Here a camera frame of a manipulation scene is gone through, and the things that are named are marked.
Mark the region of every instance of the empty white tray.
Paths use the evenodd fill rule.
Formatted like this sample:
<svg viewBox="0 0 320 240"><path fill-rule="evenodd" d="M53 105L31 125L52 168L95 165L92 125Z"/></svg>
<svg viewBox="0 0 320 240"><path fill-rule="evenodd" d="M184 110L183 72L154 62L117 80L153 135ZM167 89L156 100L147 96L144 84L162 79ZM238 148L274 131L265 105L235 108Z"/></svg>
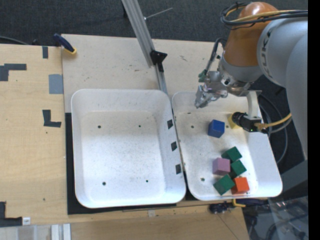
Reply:
<svg viewBox="0 0 320 240"><path fill-rule="evenodd" d="M174 204L186 193L169 97L81 89L71 98L75 195L88 208Z"/></svg>
<svg viewBox="0 0 320 240"><path fill-rule="evenodd" d="M202 201L279 195L282 180L267 134L231 129L228 122L234 112L248 112L247 98L229 94L227 98L198 109L194 105L195 99L195 92L178 92L172 98L181 155L192 195ZM208 135L208 125L213 119L225 123L225 132L220 138ZM247 178L250 190L234 195L229 190L220 195L213 187L221 178L213 174L213 161L234 146L242 154L240 160L247 171L241 176Z"/></svg>

